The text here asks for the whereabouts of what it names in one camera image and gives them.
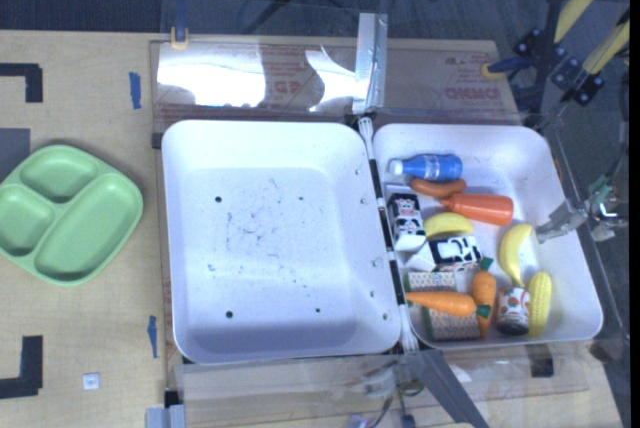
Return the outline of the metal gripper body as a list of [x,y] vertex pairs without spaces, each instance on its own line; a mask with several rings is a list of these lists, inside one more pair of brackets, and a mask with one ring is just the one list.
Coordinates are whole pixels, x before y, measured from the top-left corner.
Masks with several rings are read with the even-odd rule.
[[585,208],[594,241],[613,238],[628,227],[628,180],[596,179],[588,187]]

